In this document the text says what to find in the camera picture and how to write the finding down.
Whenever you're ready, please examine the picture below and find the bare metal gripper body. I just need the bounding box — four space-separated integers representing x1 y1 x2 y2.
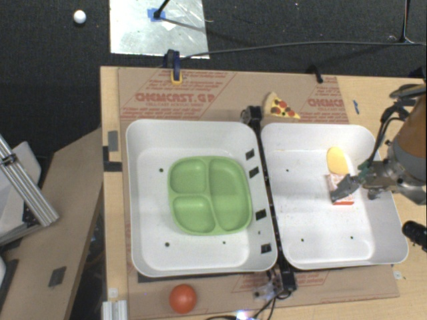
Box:
356 160 427 206

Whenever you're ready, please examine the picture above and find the white and orange carton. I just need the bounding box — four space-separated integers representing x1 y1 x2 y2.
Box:
326 173 356 207

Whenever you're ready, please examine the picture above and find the yellow oval biscuit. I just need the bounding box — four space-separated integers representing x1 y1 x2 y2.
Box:
326 146 351 176

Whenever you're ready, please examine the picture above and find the white plastic tray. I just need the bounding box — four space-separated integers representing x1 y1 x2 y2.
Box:
260 122 410 271
125 118 279 278

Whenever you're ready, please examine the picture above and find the thin black rod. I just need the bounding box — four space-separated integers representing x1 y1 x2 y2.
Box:
250 118 292 281

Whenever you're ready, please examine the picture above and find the toy pizza slice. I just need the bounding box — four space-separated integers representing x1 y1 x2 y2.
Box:
262 91 302 120

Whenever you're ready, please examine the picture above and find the green divided plate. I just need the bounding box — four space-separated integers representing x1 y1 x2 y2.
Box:
167 155 253 237

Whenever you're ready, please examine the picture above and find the brown cardboard board red print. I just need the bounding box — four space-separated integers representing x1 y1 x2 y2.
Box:
117 67 401 320

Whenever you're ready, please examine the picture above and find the red ball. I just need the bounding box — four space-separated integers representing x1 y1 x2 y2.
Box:
168 283 198 315

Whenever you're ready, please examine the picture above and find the black cylinder on white bracket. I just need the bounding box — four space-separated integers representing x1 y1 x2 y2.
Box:
401 221 427 253

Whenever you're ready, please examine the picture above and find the black block with wires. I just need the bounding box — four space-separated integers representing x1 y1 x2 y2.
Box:
240 105 264 125
278 267 298 293

